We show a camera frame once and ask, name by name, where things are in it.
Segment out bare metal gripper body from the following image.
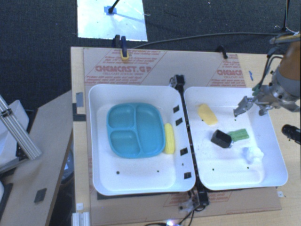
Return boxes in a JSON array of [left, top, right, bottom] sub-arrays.
[[253, 84, 301, 113]]

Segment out green ribbed block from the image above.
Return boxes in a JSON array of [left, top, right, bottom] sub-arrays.
[[227, 128, 250, 142]]

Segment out yellow bread piece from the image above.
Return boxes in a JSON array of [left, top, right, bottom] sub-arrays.
[[197, 103, 218, 126]]

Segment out black box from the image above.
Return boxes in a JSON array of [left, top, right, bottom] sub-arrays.
[[210, 129, 233, 149]]

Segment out white crumpled object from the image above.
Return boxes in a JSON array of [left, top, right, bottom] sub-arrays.
[[241, 146, 264, 165]]

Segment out thin black rod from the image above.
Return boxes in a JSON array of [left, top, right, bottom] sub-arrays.
[[177, 83, 205, 194]]

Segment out white plastic tray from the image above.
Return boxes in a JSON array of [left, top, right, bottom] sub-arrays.
[[183, 86, 289, 191], [88, 83, 197, 196]]

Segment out yellow corn cob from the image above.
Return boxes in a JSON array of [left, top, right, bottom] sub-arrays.
[[163, 122, 176, 155]]

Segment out brown cardboard board red print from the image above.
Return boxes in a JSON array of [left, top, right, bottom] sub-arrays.
[[82, 47, 283, 215]]

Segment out blue divided plate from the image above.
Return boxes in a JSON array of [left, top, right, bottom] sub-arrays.
[[106, 102, 166, 159]]

